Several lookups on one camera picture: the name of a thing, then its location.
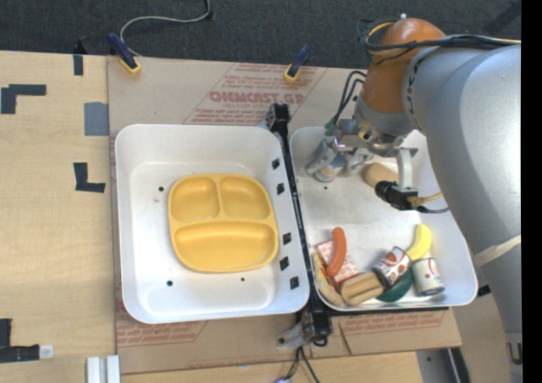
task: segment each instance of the toy can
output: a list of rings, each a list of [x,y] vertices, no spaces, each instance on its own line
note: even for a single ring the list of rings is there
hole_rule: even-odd
[[[414,285],[420,296],[433,296],[442,292],[445,287],[434,258],[419,259],[412,264]]]
[[[408,270],[410,258],[400,247],[393,247],[373,267],[373,272],[386,286],[393,286]]]

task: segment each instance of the cardboard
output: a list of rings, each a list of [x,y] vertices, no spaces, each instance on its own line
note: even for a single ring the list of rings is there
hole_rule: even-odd
[[[283,80],[285,66],[140,58],[129,74],[108,59],[109,131],[113,243],[116,280],[117,352],[123,374],[173,369],[290,361],[294,352],[277,348],[277,334],[296,316],[144,325],[124,309],[119,272],[114,139],[131,124],[258,125],[272,103],[288,103],[290,133],[323,125],[335,113],[349,69],[303,67],[296,84]],[[325,347],[312,358],[456,347],[461,337],[450,309],[361,314],[333,318]]]

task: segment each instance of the wooden table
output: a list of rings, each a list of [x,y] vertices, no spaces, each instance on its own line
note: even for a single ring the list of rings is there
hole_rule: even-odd
[[[0,87],[46,85],[0,114],[0,319],[11,344],[52,345],[54,357],[0,364],[1,382],[85,381],[86,358],[115,354],[109,137],[86,136],[86,103],[108,102],[107,59],[0,52]],[[104,192],[76,191],[74,163]],[[322,381],[421,382],[416,353],[313,360]],[[123,382],[271,382],[290,364],[125,375]],[[294,382],[312,381],[307,368]]]

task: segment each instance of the white tray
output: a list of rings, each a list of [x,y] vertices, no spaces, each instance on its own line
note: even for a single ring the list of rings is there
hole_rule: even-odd
[[[451,214],[396,210],[375,195],[360,172],[349,177],[338,176],[330,183],[315,180],[305,167],[323,137],[324,129],[310,127],[301,128],[290,139],[309,252],[313,253],[319,243],[330,240],[333,228],[340,226],[345,230],[348,253],[357,267],[361,271],[369,271],[393,246],[409,248],[416,225],[423,222],[433,232],[433,245],[428,256],[434,257],[437,263],[445,292],[434,297],[420,297],[413,287],[395,303],[371,299],[359,306],[346,308],[338,308],[323,297],[322,300],[339,311],[449,307],[470,303],[476,297],[478,282],[467,244]],[[413,159],[413,179],[420,196],[438,192],[425,137],[414,131],[402,146],[419,150]],[[372,161],[388,164],[396,170],[393,158],[377,157]],[[443,199],[428,203],[431,208],[444,206]]]
[[[247,126],[130,125],[116,138],[115,156],[122,297],[135,319],[155,324],[287,314],[307,302],[285,162],[272,133]],[[245,174],[263,184],[279,229],[279,252],[270,264],[203,274],[176,258],[169,238],[169,189],[195,173]],[[278,185],[284,188],[280,194]]]

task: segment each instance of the green object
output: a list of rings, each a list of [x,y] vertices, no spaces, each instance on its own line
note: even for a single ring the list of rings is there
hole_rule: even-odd
[[[408,269],[408,271],[389,290],[384,291],[376,298],[381,302],[397,302],[397,300],[407,294],[413,282],[414,276],[412,275],[412,271]]]

